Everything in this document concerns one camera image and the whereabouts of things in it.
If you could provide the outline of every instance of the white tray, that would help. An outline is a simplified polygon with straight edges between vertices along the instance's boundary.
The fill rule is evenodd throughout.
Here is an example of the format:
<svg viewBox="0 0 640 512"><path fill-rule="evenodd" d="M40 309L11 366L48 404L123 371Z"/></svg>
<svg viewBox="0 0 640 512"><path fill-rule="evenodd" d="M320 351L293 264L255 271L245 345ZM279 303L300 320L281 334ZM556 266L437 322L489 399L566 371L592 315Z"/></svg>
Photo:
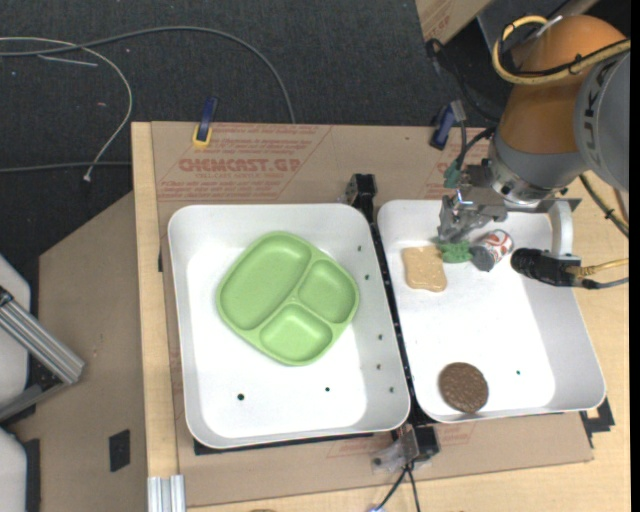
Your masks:
<svg viewBox="0 0 640 512"><path fill-rule="evenodd" d="M27 496L27 455L16 438L0 428L0 510L24 512Z"/></svg>
<svg viewBox="0 0 640 512"><path fill-rule="evenodd" d="M355 279L360 304L331 349L286 366L236 335L215 306L218 284L257 238L288 231ZM217 449L392 430L410 399L369 225L342 204L187 206L169 222L186 420Z"/></svg>
<svg viewBox="0 0 640 512"><path fill-rule="evenodd" d="M471 262L445 264L443 292L410 288L401 251L430 245L437 236L439 201L391 201L378 226L397 301L416 398L434 420L457 422L586 410L604 399L605 385L571 288L528 279L507 257L482 272ZM551 227L541 214L510 213L475 237L504 229L515 247L549 249ZM463 414L442 399L437 379L449 363L477 366L489 399Z"/></svg>

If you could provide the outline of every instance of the black floor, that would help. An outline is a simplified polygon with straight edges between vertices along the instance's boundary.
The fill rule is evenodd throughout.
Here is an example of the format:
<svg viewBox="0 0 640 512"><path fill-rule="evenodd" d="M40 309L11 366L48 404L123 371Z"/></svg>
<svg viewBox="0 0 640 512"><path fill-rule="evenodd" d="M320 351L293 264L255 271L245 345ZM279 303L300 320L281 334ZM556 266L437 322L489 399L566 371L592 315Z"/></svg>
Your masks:
<svg viewBox="0 0 640 512"><path fill-rule="evenodd" d="M592 12L630 36L630 3L602 0ZM82 43L186 25L230 34L259 50L280 74L298 123L424 126L459 97L453 74L445 72L440 80L426 58L412 0L0 3L0 39ZM0 51L43 44L0 41ZM93 50L130 82L131 120L196 121L204 99L215 94L220 121L291 122L267 65L221 34L163 30ZM471 22L445 51L445 68L455 66L476 102L499 116L509 86L490 67L478 23ZM0 169L93 160L126 112L126 88L104 61L82 51L55 57L89 65L0 59ZM467 114L471 125L487 124L469 107ZM130 158L127 125L102 160ZM0 254L19 271L131 190L127 166L97 167L90 183L83 180L85 172L86 167L0 173Z"/></svg>

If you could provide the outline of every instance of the soda can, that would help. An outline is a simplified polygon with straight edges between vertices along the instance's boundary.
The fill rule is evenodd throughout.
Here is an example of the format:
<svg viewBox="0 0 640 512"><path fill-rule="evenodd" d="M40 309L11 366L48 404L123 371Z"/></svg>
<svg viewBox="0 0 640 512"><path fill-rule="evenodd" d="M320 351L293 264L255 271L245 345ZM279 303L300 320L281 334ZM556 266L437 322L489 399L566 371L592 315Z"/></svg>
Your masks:
<svg viewBox="0 0 640 512"><path fill-rule="evenodd" d="M490 231L469 247L471 262L480 270L489 272L513 251L513 239L502 229Z"/></svg>

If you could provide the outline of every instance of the green divided plate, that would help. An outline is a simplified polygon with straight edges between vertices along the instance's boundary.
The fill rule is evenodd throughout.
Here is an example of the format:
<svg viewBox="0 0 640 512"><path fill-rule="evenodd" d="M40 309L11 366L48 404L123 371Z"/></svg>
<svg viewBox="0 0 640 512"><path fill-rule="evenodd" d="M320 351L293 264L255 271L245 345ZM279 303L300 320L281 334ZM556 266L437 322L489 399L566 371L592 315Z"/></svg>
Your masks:
<svg viewBox="0 0 640 512"><path fill-rule="evenodd" d="M289 365L322 357L353 319L358 302L358 287L338 262L284 231L253 242L216 292L225 323Z"/></svg>

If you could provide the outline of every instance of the black connector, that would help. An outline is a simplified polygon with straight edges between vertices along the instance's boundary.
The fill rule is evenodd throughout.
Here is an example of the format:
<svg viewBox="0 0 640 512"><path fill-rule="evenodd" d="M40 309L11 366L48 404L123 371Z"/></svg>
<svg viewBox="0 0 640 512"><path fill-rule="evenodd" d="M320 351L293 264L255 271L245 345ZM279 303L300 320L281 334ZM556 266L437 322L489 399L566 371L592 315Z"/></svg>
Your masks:
<svg viewBox="0 0 640 512"><path fill-rule="evenodd" d="M373 174L353 174L345 191L347 203L360 210L369 224L375 222L373 198L377 193L378 186Z"/></svg>
<svg viewBox="0 0 640 512"><path fill-rule="evenodd" d="M440 443L433 425L414 425L413 431L418 443L418 456L416 462L424 462L440 453Z"/></svg>
<svg viewBox="0 0 640 512"><path fill-rule="evenodd" d="M579 258L558 259L540 249L517 249L511 255L511 267L524 276L553 286L576 286L576 276L566 271L580 266Z"/></svg>

